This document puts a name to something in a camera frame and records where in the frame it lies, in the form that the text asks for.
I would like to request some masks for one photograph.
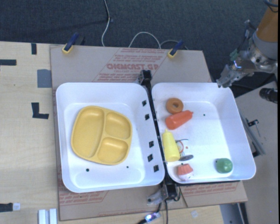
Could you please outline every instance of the white plastic tray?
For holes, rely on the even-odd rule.
[[[158,83],[152,89],[160,135],[165,132],[165,118],[169,98],[178,98],[183,110],[190,110],[193,118],[175,130],[175,140],[188,139],[194,158],[168,162],[170,177],[178,183],[224,182],[250,179],[256,167],[249,142],[230,88],[218,88],[216,83]],[[228,158],[233,163],[230,173],[221,174],[216,160]],[[182,181],[177,166],[188,163],[193,176]]]
[[[165,170],[146,90],[134,83],[65,83],[56,91],[62,179],[71,191],[82,193],[157,185]],[[70,145],[80,109],[95,105],[122,113],[132,123],[127,158],[104,165],[78,157]]]

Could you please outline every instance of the wooden table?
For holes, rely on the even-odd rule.
[[[50,70],[49,44],[0,42],[0,203],[20,203],[21,209],[0,213],[0,223],[37,223],[40,209],[57,209],[57,170],[52,89],[38,88],[37,70]],[[34,119],[31,103],[48,119]],[[143,213],[96,217],[59,223],[138,223]],[[219,205],[169,210],[169,223],[222,224]],[[165,223],[166,213],[154,223]]]

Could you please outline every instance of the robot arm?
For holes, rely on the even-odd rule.
[[[278,0],[264,0],[268,8],[259,24],[248,37],[248,28],[253,28],[246,21],[245,40],[248,40],[247,50],[240,50],[242,44],[231,53],[232,64],[226,65],[221,77],[216,80],[219,87],[229,87],[234,81],[254,72],[278,72]]]

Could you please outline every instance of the small toy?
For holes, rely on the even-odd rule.
[[[176,145],[181,156],[179,161],[187,161],[194,158],[189,147],[188,139],[176,140]]]
[[[230,159],[221,158],[216,160],[216,169],[219,173],[225,174],[232,171],[233,164]]]
[[[183,103],[178,98],[170,98],[166,102],[166,109],[171,114],[176,114],[183,110]]]
[[[179,154],[178,147],[176,145],[172,133],[169,132],[168,130],[165,130],[165,133],[163,133],[162,138],[163,138],[164,154],[165,154],[166,161],[167,162],[178,161],[181,156]]]
[[[168,129],[176,129],[183,125],[193,117],[193,112],[185,110],[176,114],[171,114],[165,119],[165,123]]]
[[[188,164],[177,166],[177,176],[179,179],[186,181],[193,175],[193,168]]]

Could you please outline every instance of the metal bracket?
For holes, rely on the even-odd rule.
[[[245,129],[247,135],[249,135],[249,137],[251,138],[252,144],[254,145],[254,147],[255,147],[257,153],[260,154],[260,155],[266,154],[266,152],[265,152],[265,150],[264,150],[262,144],[259,142],[259,140],[255,137],[254,133],[253,133],[252,130],[250,129],[250,127],[249,127],[249,125],[248,125],[248,123],[249,123],[248,119],[245,118],[241,112],[239,112],[239,115],[240,115],[240,117],[241,117],[241,119],[242,119],[242,123],[243,123],[243,125],[244,125],[244,129]]]
[[[168,198],[168,192],[166,186],[161,187],[156,193],[147,197],[147,204],[157,205],[163,202],[165,199]]]
[[[257,124],[258,124],[259,122],[258,122],[258,120],[256,119],[256,120],[253,120],[253,121],[251,121],[251,122],[249,122],[249,121],[247,120],[247,123],[248,123],[248,126],[251,127],[251,126],[253,126],[253,125],[256,125],[256,126],[257,126]]]
[[[151,70],[142,70],[138,76],[138,82],[140,85],[147,85],[145,82],[152,80]]]
[[[52,208],[50,210],[41,209],[37,213],[38,224],[57,224],[57,210]]]

